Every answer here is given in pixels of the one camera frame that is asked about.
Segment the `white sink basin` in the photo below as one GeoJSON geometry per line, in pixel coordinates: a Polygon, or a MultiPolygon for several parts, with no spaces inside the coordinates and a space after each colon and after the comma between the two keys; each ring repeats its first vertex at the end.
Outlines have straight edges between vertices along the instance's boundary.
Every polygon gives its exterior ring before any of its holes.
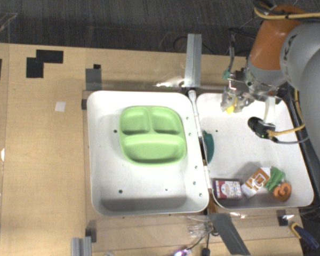
{"type": "MultiPolygon", "coordinates": [[[[298,144],[279,145],[261,139],[250,130],[250,117],[263,118],[265,103],[255,101],[241,113],[228,115],[220,109],[222,94],[206,93],[197,99],[201,127],[213,135],[214,155],[209,163],[211,178],[239,179],[244,183],[259,167],[274,166],[282,170],[286,182],[292,185],[292,194],[281,202],[263,188],[255,196],[241,200],[219,200],[227,209],[264,209],[304,207],[312,203],[313,188],[298,144]]],[[[278,131],[293,128],[286,104],[275,106],[275,121],[278,131]]],[[[296,141],[295,133],[280,135],[282,141],[296,141]]]]}
{"type": "Polygon", "coordinates": [[[179,93],[97,91],[87,100],[91,195],[102,215],[199,212],[209,194],[191,102],[179,93]],[[181,118],[186,156],[174,164],[140,166],[122,154],[118,125],[131,106],[163,106],[181,118]]]}

